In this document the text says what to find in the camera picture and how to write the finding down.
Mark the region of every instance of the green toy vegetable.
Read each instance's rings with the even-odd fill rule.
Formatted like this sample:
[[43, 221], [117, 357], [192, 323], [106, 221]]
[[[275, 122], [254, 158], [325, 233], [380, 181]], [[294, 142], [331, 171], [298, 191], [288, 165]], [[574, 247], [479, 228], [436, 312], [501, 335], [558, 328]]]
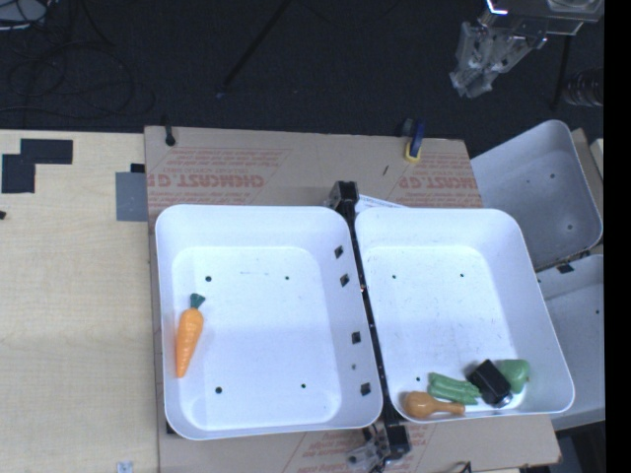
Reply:
[[530, 364], [524, 359], [507, 359], [498, 363], [498, 370], [511, 385], [511, 390], [519, 394], [530, 376]]
[[477, 405], [480, 389], [468, 380], [456, 380], [440, 373], [429, 374], [427, 392], [436, 398], [449, 399], [463, 405]]

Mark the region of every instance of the blue clamp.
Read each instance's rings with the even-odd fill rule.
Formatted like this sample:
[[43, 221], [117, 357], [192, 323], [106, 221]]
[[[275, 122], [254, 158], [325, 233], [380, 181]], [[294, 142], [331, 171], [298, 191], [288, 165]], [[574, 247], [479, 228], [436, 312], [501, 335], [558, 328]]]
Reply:
[[421, 143], [425, 136], [425, 121], [418, 119], [414, 122], [414, 136], [405, 146], [405, 159], [410, 163], [418, 163], [421, 159]]

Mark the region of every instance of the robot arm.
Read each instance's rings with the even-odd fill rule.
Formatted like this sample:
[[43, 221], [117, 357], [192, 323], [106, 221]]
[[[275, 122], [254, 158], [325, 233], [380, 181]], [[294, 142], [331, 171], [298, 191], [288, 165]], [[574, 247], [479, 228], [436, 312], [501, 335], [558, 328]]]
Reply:
[[499, 74], [509, 72], [549, 34], [574, 35], [583, 23], [597, 23], [604, 0], [485, 0], [478, 26], [464, 22], [450, 77], [460, 96], [491, 91]]

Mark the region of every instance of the black post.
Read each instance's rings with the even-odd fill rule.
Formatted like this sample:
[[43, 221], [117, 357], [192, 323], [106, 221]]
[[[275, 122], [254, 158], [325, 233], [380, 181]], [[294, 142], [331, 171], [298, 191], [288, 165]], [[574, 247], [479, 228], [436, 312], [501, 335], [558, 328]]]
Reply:
[[276, 25], [276, 23], [278, 22], [280, 17], [283, 15], [283, 13], [287, 10], [287, 7], [289, 7], [289, 4], [291, 2], [292, 2], [292, 0], [283, 0], [281, 2], [281, 4], [278, 7], [278, 9], [276, 9], [276, 12], [274, 13], [274, 15], [271, 17], [269, 22], [267, 22], [267, 25], [265, 25], [263, 30], [261, 30], [260, 33], [256, 36], [256, 38], [252, 41], [252, 43], [249, 45], [249, 47], [245, 51], [244, 55], [235, 64], [233, 69], [230, 71], [230, 73], [224, 79], [224, 82], [221, 84], [221, 86], [219, 87], [219, 89], [217, 91], [217, 98], [218, 99], [221, 98], [226, 93], [226, 90], [228, 89], [230, 84], [234, 81], [235, 77], [237, 77], [237, 74], [239, 74], [241, 69], [244, 68], [244, 66], [247, 63], [247, 61], [249, 60], [249, 58], [254, 54], [254, 52], [260, 46], [260, 44], [263, 42], [263, 40], [265, 39], [267, 34], [269, 34], [271, 32], [271, 30], [274, 28], [274, 25]]
[[550, 110], [556, 110], [559, 106], [559, 100], [561, 99], [561, 93], [563, 92], [563, 84], [565, 81], [565, 72], [568, 67], [568, 58], [570, 57], [570, 45], [572, 44], [573, 35], [565, 35], [563, 41], [563, 52], [561, 56], [561, 67], [559, 70], [559, 78], [556, 82], [556, 91], [554, 92], [554, 99], [550, 104]]

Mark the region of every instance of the black hole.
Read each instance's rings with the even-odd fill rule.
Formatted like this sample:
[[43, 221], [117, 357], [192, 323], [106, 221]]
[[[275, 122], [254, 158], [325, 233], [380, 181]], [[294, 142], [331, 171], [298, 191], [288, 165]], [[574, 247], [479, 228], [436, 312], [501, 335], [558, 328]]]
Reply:
[[556, 269], [559, 271], [559, 273], [570, 273], [574, 271], [574, 268], [572, 268], [570, 264], [562, 264], [560, 266], [557, 266]]

